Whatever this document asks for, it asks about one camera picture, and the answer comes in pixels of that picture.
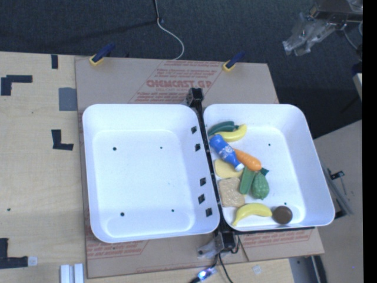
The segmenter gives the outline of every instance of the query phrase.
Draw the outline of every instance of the orange carrot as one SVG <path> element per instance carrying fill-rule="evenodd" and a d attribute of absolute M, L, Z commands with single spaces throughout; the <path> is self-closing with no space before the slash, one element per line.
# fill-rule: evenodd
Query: orange carrot
<path fill-rule="evenodd" d="M 262 164 L 259 161 L 259 159 L 255 158 L 254 156 L 251 156 L 250 154 L 247 154 L 244 151 L 234 149 L 234 152 L 236 152 L 237 159 L 240 163 L 243 163 L 243 165 L 251 171 L 259 171 L 262 168 Z"/>

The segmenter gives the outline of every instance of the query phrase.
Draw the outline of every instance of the white bottle cap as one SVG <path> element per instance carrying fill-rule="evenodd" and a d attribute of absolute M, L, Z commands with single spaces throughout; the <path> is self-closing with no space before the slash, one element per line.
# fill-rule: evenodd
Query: white bottle cap
<path fill-rule="evenodd" d="M 240 163 L 238 166 L 236 166 L 234 169 L 239 172 L 241 171 L 245 166 L 243 165 L 243 163 Z"/>

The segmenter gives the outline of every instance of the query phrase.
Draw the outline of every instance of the wooden table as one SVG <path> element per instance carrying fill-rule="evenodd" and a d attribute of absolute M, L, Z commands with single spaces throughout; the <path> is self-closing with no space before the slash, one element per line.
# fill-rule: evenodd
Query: wooden table
<path fill-rule="evenodd" d="M 74 56 L 0 52 L 0 77 L 32 75 L 0 96 L 0 238 L 8 256 L 35 256 L 37 266 L 0 269 L 0 282 L 59 282 L 59 266 L 85 266 L 78 120 L 60 111 L 58 89 L 75 88 Z M 52 149 L 52 129 L 72 151 Z M 255 272 L 258 265 L 262 270 Z M 190 282 L 202 268 L 127 275 L 86 282 Z M 206 282 L 227 282 L 221 267 Z M 227 265 L 234 282 L 292 283 L 288 259 Z"/>

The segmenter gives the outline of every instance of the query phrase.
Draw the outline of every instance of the bottle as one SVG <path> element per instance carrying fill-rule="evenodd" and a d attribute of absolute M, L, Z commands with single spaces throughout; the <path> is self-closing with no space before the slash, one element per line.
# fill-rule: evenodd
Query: bottle
<path fill-rule="evenodd" d="M 210 140 L 210 146 L 216 151 L 222 160 L 232 164 L 237 172 L 244 168 L 244 165 L 238 161 L 236 152 L 234 152 L 233 148 L 221 135 L 217 134 L 213 136 Z"/>

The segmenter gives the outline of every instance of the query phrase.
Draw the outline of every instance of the cardboard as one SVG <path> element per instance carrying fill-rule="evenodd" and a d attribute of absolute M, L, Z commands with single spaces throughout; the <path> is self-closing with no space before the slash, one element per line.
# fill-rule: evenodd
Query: cardboard
<path fill-rule="evenodd" d="M 81 174 L 85 216 L 87 275 L 89 278 L 206 267 L 197 248 L 212 234 L 109 244 L 91 232 L 85 172 L 82 114 L 98 103 L 184 103 L 192 87 L 203 89 L 203 107 L 215 103 L 278 103 L 267 64 L 237 63 L 227 73 L 221 62 L 106 58 L 93 67 L 88 57 L 75 59 Z M 240 237 L 237 254 L 224 263 L 241 263 L 312 255 L 323 252 L 317 229 L 267 232 Z"/>

